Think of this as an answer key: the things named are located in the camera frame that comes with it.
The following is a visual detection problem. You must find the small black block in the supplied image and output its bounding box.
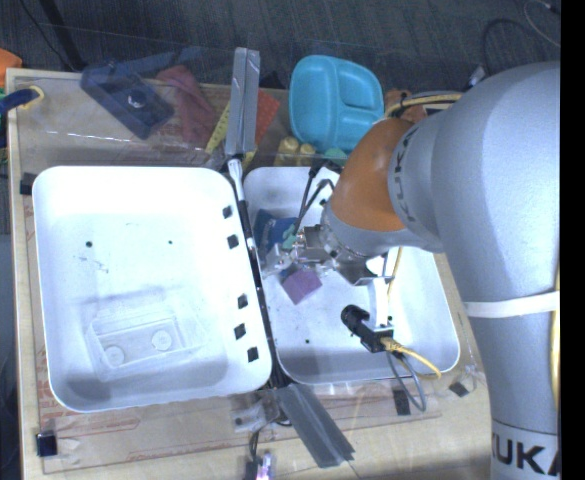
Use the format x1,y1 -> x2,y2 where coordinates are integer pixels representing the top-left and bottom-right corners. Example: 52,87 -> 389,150
35,431 -> 60,459

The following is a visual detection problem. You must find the orange toy building plate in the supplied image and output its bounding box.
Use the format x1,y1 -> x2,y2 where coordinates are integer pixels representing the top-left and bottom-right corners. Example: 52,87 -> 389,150
255,89 -> 282,147

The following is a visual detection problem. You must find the blue divided plate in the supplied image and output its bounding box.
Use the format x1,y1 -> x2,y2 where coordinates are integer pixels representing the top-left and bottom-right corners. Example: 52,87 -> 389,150
288,54 -> 386,155

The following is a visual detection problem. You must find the black cylinder on white bracket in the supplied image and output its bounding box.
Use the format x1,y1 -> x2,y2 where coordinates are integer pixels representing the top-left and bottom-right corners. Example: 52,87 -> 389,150
340,262 -> 398,354

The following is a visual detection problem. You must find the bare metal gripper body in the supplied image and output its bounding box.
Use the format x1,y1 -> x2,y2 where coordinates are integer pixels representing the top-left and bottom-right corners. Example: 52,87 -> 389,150
296,223 -> 379,286

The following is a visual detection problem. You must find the clear plastic container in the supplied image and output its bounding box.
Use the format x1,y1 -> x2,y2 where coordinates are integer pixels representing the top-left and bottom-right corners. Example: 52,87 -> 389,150
85,312 -> 194,382

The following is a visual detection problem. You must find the white plastic tray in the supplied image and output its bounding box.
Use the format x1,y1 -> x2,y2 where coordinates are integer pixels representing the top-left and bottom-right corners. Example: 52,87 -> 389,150
241,166 -> 462,387
31,165 -> 274,414

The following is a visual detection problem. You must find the orange toy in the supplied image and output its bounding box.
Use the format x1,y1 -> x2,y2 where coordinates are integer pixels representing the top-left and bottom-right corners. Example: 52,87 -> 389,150
0,46 -> 24,90

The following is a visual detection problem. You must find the yellow toy strip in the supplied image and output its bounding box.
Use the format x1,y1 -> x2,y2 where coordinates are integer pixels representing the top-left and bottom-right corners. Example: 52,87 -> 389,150
204,99 -> 234,155

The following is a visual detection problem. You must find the dark blue box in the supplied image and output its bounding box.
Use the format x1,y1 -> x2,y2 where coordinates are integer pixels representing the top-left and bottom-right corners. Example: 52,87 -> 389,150
79,59 -> 176,141

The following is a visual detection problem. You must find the blue carton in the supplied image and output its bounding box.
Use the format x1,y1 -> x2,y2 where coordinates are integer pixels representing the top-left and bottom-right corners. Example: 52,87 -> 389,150
252,209 -> 299,255

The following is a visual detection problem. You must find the yellow toy building block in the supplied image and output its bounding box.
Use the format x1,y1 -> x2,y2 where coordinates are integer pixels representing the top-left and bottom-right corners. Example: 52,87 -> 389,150
276,136 -> 319,168

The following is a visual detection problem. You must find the red cloth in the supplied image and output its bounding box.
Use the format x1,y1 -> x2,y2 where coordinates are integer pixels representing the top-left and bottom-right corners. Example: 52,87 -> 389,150
155,64 -> 219,145

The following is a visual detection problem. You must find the purple cube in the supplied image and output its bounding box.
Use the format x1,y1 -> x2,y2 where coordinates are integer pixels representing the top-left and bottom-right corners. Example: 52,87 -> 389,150
281,265 -> 324,306

